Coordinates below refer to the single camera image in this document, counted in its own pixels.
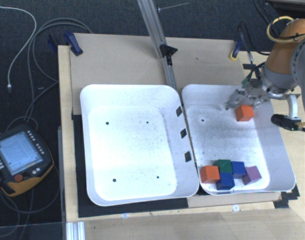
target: white tray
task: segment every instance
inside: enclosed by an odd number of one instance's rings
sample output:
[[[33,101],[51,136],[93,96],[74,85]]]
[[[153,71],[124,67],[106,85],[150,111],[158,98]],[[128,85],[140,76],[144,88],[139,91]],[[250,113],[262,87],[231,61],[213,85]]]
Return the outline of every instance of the white tray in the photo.
[[[164,85],[86,86],[86,186],[99,206],[183,198],[199,187],[178,93]]]
[[[182,91],[198,173],[218,159],[229,159],[257,166],[262,179],[249,185],[235,179],[235,187],[227,191],[217,190],[215,183],[202,183],[199,175],[200,185],[211,195],[291,190],[295,175],[280,129],[271,123],[271,102],[255,109],[250,121],[238,122],[235,109],[225,109],[225,102],[238,88],[191,84]]]

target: metal post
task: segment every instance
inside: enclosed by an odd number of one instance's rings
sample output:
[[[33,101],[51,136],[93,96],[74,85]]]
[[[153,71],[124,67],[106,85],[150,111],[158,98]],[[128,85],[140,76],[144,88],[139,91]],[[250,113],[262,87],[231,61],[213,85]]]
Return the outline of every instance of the metal post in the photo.
[[[163,57],[160,50],[160,46],[167,45],[167,42],[154,0],[137,0],[137,2],[139,4],[139,8],[143,20],[146,24],[148,33],[151,37],[157,58],[162,59],[162,65],[166,76],[167,85],[176,90],[177,85],[173,67],[167,63],[166,56]]]

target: black floor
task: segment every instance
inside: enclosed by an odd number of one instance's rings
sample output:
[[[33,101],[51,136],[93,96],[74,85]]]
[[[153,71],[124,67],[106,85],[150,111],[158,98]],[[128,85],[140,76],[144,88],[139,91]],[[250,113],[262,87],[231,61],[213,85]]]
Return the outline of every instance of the black floor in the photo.
[[[269,51],[273,43],[266,37],[267,23],[256,10],[253,0],[155,0],[160,8],[189,3],[183,6],[164,9],[160,19],[167,37],[237,40],[238,24],[243,21],[249,30],[252,42],[261,51]],[[148,35],[136,0],[0,0],[0,6],[21,8],[32,13],[38,28],[55,18],[74,18],[84,22],[98,34]],[[287,14],[275,11],[265,5],[266,12],[260,11],[269,19]],[[4,132],[11,121],[25,115],[31,103],[31,87],[27,70],[27,50],[18,57],[10,75],[12,93],[7,92],[7,72],[9,66],[29,38],[34,24],[23,12],[0,9],[0,132]],[[36,40],[36,58],[42,69],[52,78],[58,78],[57,55],[49,48],[49,34],[57,44],[65,44],[65,31],[84,32],[78,27],[61,26],[51,28]],[[53,81],[47,79],[32,66],[33,89],[35,96],[49,87]],[[34,106],[32,117],[38,122],[38,132],[51,150],[58,165],[57,130],[61,124],[59,87],[45,93]],[[51,172],[34,190],[33,210],[46,206],[58,189],[58,177]],[[28,210],[31,192],[14,198],[21,210]],[[32,214],[29,224],[61,221],[59,198],[43,212]],[[0,198],[0,226],[15,225],[17,213],[8,209]],[[22,215],[20,224],[26,223]]]

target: blue cube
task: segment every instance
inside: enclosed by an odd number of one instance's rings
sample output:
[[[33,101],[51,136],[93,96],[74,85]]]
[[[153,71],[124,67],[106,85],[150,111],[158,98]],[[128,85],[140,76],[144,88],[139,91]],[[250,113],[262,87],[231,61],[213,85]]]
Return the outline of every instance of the blue cube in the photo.
[[[245,163],[231,161],[232,166],[232,176],[234,179],[241,179],[246,175]]]
[[[230,190],[235,186],[232,173],[220,172],[220,180],[216,182],[217,190]]]

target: white cable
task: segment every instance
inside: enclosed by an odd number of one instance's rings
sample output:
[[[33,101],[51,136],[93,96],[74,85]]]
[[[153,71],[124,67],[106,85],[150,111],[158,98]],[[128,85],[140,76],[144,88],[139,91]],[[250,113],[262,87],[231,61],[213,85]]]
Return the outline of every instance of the white cable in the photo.
[[[8,75],[7,75],[7,79],[8,79],[8,85],[7,85],[7,89],[8,89],[8,92],[11,93],[12,92],[12,84],[11,84],[11,71],[12,71],[12,68],[13,68],[13,64],[15,63],[15,61],[17,60],[18,56],[22,53],[22,51],[25,49],[25,47],[27,46],[27,44],[30,42],[30,40],[33,38],[35,32],[36,32],[36,29],[37,29],[37,22],[36,22],[36,19],[35,17],[28,11],[24,10],[24,9],[20,9],[20,8],[13,8],[13,7],[3,7],[3,6],[0,6],[0,9],[10,9],[10,10],[17,10],[17,11],[21,11],[21,12],[24,12],[26,14],[28,14],[29,16],[32,17],[33,21],[34,21],[34,30],[31,34],[31,36],[29,37],[29,39],[27,40],[27,42],[24,44],[24,46],[20,49],[20,51],[18,52],[18,54],[16,55],[16,57],[13,59],[13,61],[11,62],[10,64],[10,67],[9,67],[9,70],[8,70]]]

